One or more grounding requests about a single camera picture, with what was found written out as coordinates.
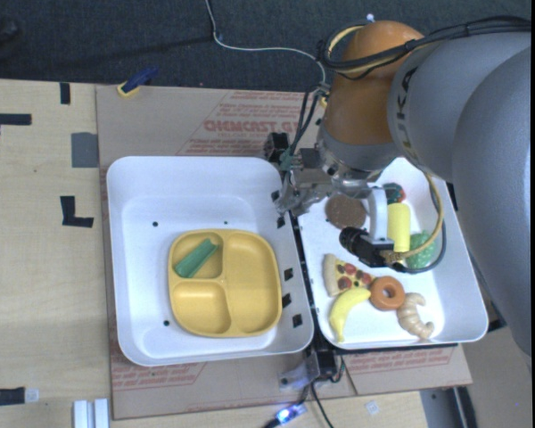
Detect yellow banana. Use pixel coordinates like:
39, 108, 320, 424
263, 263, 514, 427
328, 286, 373, 343

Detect brown round biscuit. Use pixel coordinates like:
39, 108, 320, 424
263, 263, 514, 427
325, 193, 368, 231

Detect pizza slice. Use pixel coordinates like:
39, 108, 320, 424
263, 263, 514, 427
323, 252, 377, 298

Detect white plastic tray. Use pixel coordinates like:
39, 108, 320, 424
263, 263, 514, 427
292, 156, 490, 351
105, 155, 316, 368

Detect yellow divided plate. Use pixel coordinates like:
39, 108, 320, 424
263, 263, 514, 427
167, 228, 284, 340

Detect green grapes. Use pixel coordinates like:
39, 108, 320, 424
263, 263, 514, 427
404, 231, 439, 270

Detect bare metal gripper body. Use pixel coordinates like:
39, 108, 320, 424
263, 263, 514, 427
289, 147, 381, 217

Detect orange doughnut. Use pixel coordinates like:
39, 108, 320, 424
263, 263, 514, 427
368, 276, 406, 312

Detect yellow cylinder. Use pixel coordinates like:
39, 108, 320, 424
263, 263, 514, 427
386, 202, 412, 253

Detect black block with thin wires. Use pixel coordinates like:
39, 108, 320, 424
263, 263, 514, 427
310, 348, 344, 381
264, 131, 292, 162

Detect black cylinder on white bracket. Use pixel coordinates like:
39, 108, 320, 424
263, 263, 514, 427
338, 185, 400, 269

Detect beige croissant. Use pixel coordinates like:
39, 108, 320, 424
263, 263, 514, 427
396, 292, 435, 341

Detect brown cardboard board, red print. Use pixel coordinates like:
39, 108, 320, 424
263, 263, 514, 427
94, 85, 473, 421

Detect red and green toy fruit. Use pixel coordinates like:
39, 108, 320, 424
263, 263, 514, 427
384, 183, 407, 204

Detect green celery stick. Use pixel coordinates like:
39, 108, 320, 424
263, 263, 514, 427
173, 237, 219, 279

